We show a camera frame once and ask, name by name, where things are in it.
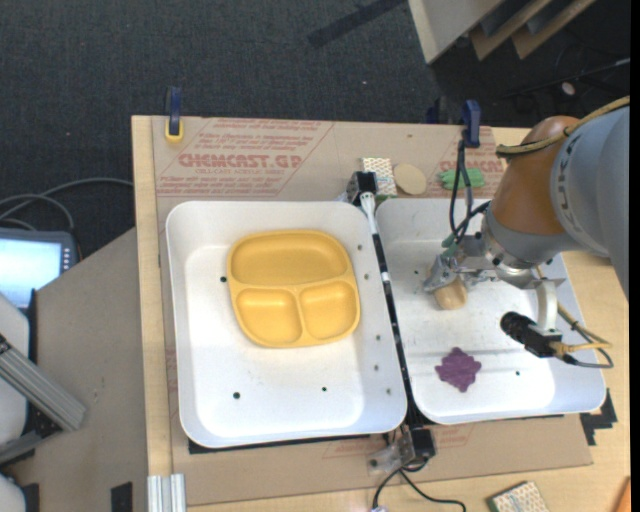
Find yellow divided plate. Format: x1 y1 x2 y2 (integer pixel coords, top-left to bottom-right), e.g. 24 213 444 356
225 229 362 350

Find thin black and white rod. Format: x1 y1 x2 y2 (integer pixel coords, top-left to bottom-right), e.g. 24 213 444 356
358 191 417 427

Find brown cardboard board, red print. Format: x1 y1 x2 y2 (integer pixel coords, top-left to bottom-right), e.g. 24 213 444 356
149 115 609 507

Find beige toy bread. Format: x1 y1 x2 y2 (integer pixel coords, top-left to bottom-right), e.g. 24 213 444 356
432 276 469 312

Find black cylinder on white bracket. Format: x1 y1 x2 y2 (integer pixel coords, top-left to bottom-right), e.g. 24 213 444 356
499 277 567 359

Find white plastic tray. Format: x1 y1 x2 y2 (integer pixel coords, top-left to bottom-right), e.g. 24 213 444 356
164 199 409 450
373 197 608 427

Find purple grapes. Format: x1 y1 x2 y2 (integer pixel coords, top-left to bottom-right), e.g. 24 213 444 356
433 346 483 394

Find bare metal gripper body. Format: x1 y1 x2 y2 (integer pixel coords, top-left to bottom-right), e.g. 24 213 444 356
448 232 545 291

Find green toy vegetable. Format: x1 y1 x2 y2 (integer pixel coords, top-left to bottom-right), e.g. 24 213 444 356
436 168 487 192

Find white and green patterned packet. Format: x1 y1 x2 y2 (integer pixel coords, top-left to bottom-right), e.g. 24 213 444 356
360 156 395 198

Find tan round biscuit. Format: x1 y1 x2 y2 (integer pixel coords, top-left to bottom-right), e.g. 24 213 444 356
392 162 428 197

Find black block with thin wires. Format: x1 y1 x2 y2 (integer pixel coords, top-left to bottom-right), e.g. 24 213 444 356
348 170 379 205
406 426 437 460

